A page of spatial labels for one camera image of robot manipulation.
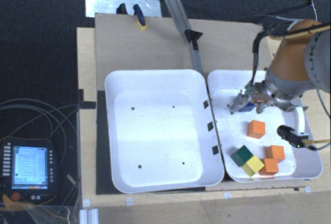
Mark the brown cardboard board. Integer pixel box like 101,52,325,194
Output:
94,12,309,192

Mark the orange cube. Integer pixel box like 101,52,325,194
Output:
247,120,266,140
265,144,286,163
259,158,280,176

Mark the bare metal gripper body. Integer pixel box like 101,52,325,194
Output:
247,82,309,113

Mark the white plastic tray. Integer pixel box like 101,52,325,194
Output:
206,69,324,183
104,69,225,195

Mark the blue cube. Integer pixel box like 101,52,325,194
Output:
239,102,255,113

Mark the yellow cube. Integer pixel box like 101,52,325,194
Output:
241,155,265,177

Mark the green cube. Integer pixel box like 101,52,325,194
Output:
230,144,254,168

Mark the black cylinder on white bracket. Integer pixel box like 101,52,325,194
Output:
276,106,310,149

